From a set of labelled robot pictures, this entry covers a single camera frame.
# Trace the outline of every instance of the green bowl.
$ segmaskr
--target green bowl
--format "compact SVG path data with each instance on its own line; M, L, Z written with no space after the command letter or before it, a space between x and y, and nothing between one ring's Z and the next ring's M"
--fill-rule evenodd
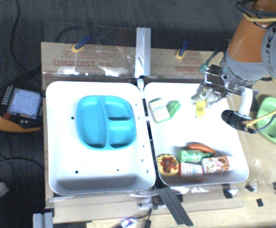
M269 114L276 110L276 98L274 97L267 97L263 100L263 102L260 105L260 108L257 113L257 118L260 118L266 114ZM267 117L265 119L260 120L256 123L256 128L260 129L267 125L269 121L271 120L272 116ZM276 115L275 119L272 121L272 123L262 130L260 132L262 135L264 135L266 138L268 138L270 141L274 142L276 144Z

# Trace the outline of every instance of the blue clamp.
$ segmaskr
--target blue clamp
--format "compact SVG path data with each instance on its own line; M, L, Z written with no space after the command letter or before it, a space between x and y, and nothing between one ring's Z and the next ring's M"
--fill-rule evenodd
M75 53L78 53L80 50L84 48L84 45L87 44L89 41L91 41L94 37L93 36L86 36L82 40L80 40L78 43L74 44L72 46L72 50Z
M189 40L184 41L182 47L177 51L176 57L178 59L183 58L185 50L187 49L188 46L189 46Z

